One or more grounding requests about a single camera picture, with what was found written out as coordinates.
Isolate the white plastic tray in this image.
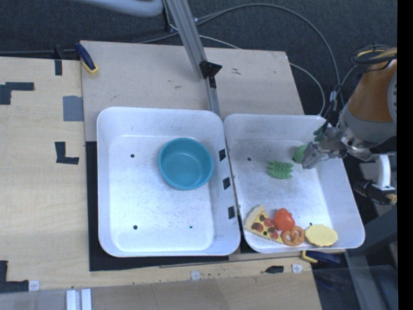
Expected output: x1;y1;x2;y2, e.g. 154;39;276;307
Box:
223;113;367;254
96;106;242;258

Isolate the blue bowl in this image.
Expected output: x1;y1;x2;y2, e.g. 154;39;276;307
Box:
157;137;215;192

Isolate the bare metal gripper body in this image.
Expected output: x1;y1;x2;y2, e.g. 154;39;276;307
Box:
314;126;377;161

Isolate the green ridged toy vegetable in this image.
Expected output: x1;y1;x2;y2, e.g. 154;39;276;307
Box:
266;160;295;180

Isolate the red toy tomato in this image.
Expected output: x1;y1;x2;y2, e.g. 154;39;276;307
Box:
273;207;296;233

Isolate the black cylinder on white bracket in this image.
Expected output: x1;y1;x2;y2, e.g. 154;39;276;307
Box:
353;153;398;206

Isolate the pizza slice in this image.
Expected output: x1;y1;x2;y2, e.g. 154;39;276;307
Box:
243;203;285;245

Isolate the pale wood board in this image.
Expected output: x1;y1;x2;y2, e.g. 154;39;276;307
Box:
79;40;314;271

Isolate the green round toy vegetable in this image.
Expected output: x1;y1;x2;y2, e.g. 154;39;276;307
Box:
292;144;308;164

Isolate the orange pretzel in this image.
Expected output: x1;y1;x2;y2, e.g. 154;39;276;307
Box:
280;225;306;247

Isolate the yellow round biscuit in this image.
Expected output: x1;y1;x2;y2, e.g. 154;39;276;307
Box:
304;223;339;248

